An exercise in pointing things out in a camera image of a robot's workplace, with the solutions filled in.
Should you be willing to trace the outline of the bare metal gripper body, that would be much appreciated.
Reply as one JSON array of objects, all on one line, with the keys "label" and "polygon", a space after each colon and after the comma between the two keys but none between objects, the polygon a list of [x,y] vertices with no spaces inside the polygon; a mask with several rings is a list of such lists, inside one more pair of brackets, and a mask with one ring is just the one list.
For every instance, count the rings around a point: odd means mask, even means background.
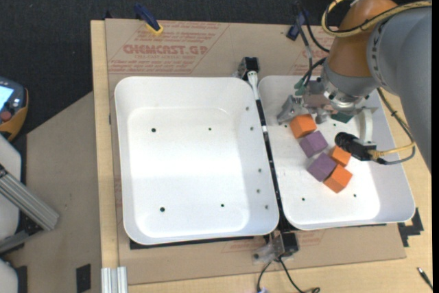
[{"label": "bare metal gripper body", "polygon": [[330,81],[310,80],[305,86],[302,95],[302,104],[305,108],[326,110],[331,114],[345,113],[355,115],[361,110],[363,101],[370,95],[369,92],[347,93],[337,88]]}]

